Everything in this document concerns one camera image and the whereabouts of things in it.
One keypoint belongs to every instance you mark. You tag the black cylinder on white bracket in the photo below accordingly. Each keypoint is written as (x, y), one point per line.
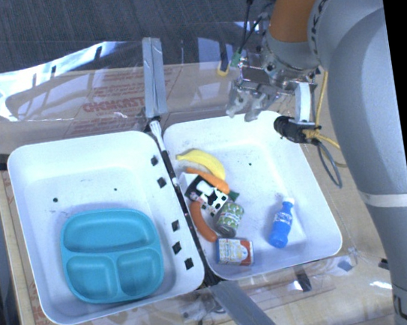
(297, 121)

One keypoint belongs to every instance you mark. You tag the brown cardboard board red print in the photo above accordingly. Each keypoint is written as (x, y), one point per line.
(104, 104)

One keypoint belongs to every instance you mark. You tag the white plastic tray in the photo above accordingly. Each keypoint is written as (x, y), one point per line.
(261, 141)
(88, 175)

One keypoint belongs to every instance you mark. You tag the white and orange can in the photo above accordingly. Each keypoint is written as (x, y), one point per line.
(235, 251)

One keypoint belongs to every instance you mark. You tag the yellow banana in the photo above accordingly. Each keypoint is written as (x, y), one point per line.
(205, 159)

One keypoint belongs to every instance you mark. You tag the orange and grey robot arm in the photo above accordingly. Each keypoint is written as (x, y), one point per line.
(364, 96)

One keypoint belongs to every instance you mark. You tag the black and white cow carton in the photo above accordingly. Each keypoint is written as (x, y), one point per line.
(208, 193)

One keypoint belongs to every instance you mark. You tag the blue divided plate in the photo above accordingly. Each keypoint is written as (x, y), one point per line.
(113, 254)

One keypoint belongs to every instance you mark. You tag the green labelled can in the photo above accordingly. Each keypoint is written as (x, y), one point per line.
(230, 216)

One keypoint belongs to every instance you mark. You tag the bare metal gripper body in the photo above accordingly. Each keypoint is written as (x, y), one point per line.
(270, 74)

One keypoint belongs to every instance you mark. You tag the orange sausage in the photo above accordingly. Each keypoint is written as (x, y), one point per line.
(202, 222)

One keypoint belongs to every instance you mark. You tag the orange carrot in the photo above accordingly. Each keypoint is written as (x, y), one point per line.
(210, 179)

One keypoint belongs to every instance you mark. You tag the blue plastic bottle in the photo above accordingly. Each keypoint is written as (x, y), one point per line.
(282, 223)

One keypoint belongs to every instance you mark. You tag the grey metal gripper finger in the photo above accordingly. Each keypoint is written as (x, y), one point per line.
(255, 108)
(234, 106)

